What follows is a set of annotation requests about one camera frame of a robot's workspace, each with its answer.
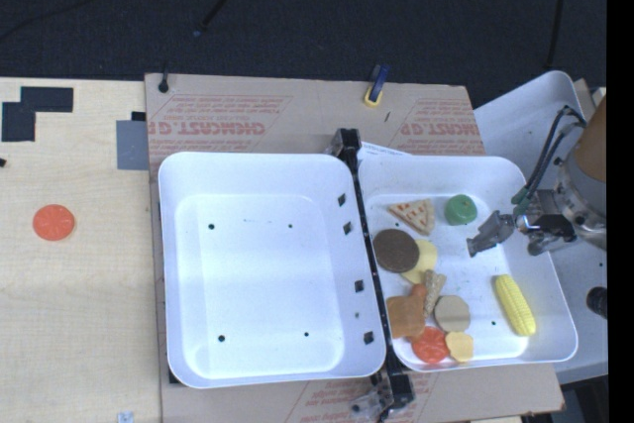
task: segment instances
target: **brown round patty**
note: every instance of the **brown round patty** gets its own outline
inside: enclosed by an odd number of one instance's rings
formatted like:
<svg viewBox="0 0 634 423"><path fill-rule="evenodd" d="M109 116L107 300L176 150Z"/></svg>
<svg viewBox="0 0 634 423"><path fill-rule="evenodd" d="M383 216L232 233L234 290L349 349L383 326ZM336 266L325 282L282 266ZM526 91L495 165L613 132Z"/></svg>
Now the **brown round patty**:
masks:
<svg viewBox="0 0 634 423"><path fill-rule="evenodd" d="M376 262L389 271L413 269L420 256L416 241L399 229L384 229L372 240Z"/></svg>

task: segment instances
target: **white tray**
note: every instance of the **white tray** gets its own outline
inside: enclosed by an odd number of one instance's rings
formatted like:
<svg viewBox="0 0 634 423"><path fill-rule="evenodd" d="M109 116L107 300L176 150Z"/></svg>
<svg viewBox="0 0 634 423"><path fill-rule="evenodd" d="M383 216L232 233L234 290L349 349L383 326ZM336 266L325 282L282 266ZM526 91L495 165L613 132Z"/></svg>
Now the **white tray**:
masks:
<svg viewBox="0 0 634 423"><path fill-rule="evenodd" d="M158 188L167 357L182 383L380 369L385 340L352 175L340 160L180 153L160 166Z"/></svg>
<svg viewBox="0 0 634 423"><path fill-rule="evenodd" d="M475 356L463 364L450 358L425 364L404 338L393 341L401 361L413 370L459 370L512 364L562 362L578 346L577 331L549 253L532 257L528 241L519 232L496 247L471 258L467 238L495 210L512 211L511 197L524 185L524 176L513 162L496 157L373 156L360 166L360 183L368 215L370 234L401 228L413 238L424 238L438 249L435 270L447 276L441 294L457 294L469 305L472 315L467 333L474 337ZM455 194L470 196L477 207L475 221L451 226L445 219L447 200ZM436 227L423 237L400 223L387 211L399 201L431 198L436 209ZM398 273L379 267L384 298L409 294L411 283ZM493 289L493 278L509 273L517 281L537 322L537 333L519 337L509 328ZM435 325L433 317L428 324Z"/></svg>

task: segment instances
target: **yellow corn cob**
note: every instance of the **yellow corn cob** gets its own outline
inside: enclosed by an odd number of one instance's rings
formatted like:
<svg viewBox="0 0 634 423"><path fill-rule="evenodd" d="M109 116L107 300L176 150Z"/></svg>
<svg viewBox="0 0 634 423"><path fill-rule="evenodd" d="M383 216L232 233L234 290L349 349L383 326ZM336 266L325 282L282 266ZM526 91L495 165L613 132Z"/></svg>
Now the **yellow corn cob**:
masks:
<svg viewBox="0 0 634 423"><path fill-rule="evenodd" d="M513 277L508 274L498 276L495 292L515 333L525 337L533 335L537 329L535 317Z"/></svg>

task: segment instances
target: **red circle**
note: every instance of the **red circle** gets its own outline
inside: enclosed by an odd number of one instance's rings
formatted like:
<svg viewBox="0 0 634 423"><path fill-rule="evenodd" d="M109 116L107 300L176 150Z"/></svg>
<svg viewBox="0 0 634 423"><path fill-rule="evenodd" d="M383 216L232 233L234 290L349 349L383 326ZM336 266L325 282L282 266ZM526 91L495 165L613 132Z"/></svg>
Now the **red circle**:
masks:
<svg viewBox="0 0 634 423"><path fill-rule="evenodd" d="M412 342L414 354L426 364L436 364L449 355L445 334L438 328L426 326L425 331Z"/></svg>
<svg viewBox="0 0 634 423"><path fill-rule="evenodd" d="M74 227L74 216L61 205L47 205L33 217L33 229L45 240L62 240L70 235Z"/></svg>

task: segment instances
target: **toy pizza slice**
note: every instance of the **toy pizza slice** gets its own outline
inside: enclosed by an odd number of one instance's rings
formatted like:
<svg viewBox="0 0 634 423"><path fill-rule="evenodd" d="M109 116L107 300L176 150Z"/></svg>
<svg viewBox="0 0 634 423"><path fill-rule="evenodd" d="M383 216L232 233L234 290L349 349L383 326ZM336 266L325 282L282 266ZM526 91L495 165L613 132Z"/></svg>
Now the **toy pizza slice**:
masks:
<svg viewBox="0 0 634 423"><path fill-rule="evenodd" d="M421 235L429 236L436 225L434 205L431 199L419 199L404 203L394 203L387 208L401 221L411 226Z"/></svg>

